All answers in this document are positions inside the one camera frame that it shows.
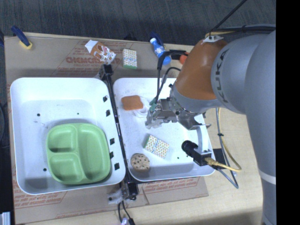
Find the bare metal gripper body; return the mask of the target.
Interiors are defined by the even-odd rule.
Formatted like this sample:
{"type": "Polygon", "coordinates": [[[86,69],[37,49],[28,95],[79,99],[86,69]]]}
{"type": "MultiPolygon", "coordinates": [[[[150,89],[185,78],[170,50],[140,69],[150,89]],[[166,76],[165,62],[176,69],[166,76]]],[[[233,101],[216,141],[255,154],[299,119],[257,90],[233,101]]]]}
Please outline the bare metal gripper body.
{"type": "Polygon", "coordinates": [[[156,104],[152,105],[153,119],[164,118],[165,123],[179,123],[187,130],[195,130],[199,126],[204,125],[205,128],[209,128],[211,124],[204,124],[204,122],[198,122],[195,117],[200,115],[199,113],[190,112],[183,107],[172,97],[166,99],[160,99],[156,104]]]}

